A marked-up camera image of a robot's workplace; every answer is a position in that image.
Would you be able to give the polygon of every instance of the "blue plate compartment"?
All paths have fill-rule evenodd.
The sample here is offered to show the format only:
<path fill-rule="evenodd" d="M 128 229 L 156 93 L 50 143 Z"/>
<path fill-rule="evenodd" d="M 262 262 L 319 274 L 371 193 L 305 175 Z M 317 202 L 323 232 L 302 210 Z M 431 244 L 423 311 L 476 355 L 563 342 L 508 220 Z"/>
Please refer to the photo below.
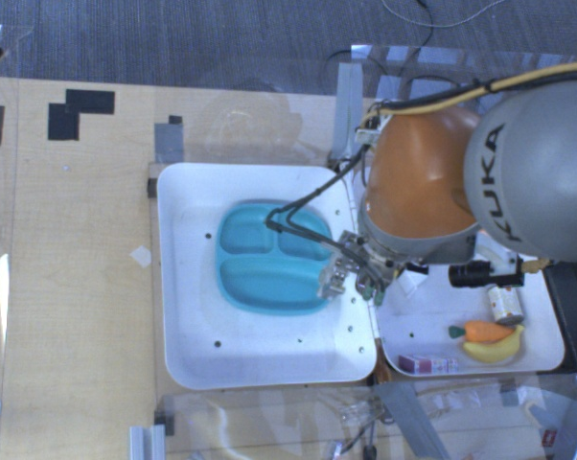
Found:
<path fill-rule="evenodd" d="M 265 226 L 278 204 L 246 203 L 222 219 L 216 244 L 217 282 L 221 294 L 236 307 L 272 315 L 304 315 L 327 304 L 316 296 L 318 275 L 330 252 L 319 243 Z M 293 221 L 326 237 L 327 223 L 308 210 Z"/>

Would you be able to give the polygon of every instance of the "wooden table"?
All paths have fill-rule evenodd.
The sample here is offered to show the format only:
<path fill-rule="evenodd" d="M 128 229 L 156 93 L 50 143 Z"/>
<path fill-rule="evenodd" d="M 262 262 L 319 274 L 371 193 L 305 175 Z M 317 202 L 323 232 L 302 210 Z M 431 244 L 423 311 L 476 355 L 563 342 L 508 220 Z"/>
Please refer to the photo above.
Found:
<path fill-rule="evenodd" d="M 154 124 L 182 117 L 186 160 L 322 165 L 335 99 L 0 79 L 2 88 L 11 93 L 1 161 L 12 162 L 2 168 L 15 174 L 0 458 L 124 459 L 129 427 L 151 426 L 157 400 L 152 268 L 130 255 L 151 249 L 155 228 L 146 189 Z M 64 103 L 67 88 L 114 91 L 115 112 L 82 114 L 79 141 L 49 141 L 48 104 Z M 497 434 L 524 443 L 528 431 Z M 320 458 L 324 447 L 214 458 Z M 412 458 L 401 436 L 379 457 L 391 451 Z"/>

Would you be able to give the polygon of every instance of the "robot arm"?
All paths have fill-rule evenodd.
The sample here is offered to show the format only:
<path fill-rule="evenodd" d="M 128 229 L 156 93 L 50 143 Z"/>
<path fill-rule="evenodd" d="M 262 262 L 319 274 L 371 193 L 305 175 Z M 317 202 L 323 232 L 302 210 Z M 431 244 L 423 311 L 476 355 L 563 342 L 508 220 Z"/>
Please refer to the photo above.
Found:
<path fill-rule="evenodd" d="M 502 90 L 519 93 L 482 118 L 456 106 Z M 323 296 L 348 271 L 379 302 L 408 264 L 454 265 L 453 284 L 473 286 L 521 284 L 519 254 L 577 262 L 577 63 L 376 103 L 357 138 L 376 151 L 358 233 L 336 242 L 347 250 L 321 275 Z M 509 249 L 500 260 L 473 261 L 481 229 Z"/>

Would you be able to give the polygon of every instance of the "gray carpet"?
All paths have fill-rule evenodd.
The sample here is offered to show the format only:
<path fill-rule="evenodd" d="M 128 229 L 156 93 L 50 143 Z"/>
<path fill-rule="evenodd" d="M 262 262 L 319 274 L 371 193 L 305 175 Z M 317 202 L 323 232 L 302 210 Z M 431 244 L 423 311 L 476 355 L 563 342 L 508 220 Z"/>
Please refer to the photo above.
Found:
<path fill-rule="evenodd" d="M 492 1 L 427 3 L 444 24 Z M 388 2 L 427 21 L 414 0 Z M 417 46 L 428 34 L 380 0 L 0 0 L 0 23 L 34 29 L 25 78 L 302 93 L 333 92 L 335 67 L 325 62 L 334 52 Z M 577 0 L 512 0 L 435 30 L 428 46 L 577 56 Z"/>

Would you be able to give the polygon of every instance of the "white tray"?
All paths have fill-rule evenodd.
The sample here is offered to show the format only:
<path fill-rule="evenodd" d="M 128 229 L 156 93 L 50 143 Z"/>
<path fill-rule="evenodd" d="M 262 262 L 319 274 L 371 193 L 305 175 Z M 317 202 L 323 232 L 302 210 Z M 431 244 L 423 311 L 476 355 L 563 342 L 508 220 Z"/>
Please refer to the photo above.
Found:
<path fill-rule="evenodd" d="M 459 366 L 451 375 L 536 372 L 561 364 L 564 340 L 541 273 L 525 275 L 524 287 L 517 288 L 525 315 L 520 351 L 505 361 L 486 364 L 467 356 L 461 348 L 464 339 L 451 339 L 448 329 L 467 320 L 493 321 L 487 291 L 451 287 L 448 270 L 432 265 L 409 298 L 397 281 L 388 289 L 377 316 L 386 358 L 396 370 L 415 376 L 399 367 L 399 355 L 454 357 Z"/>
<path fill-rule="evenodd" d="M 179 384 L 216 389 L 353 381 L 372 371 L 372 323 L 354 279 L 323 310 L 300 316 L 238 309 L 221 296 L 216 281 L 215 237 L 230 208 L 248 201 L 293 201 L 332 176 L 319 167 L 214 164 L 175 164 L 162 172 L 165 358 Z M 342 182 L 309 208 L 327 222 L 334 239 L 355 229 Z"/>

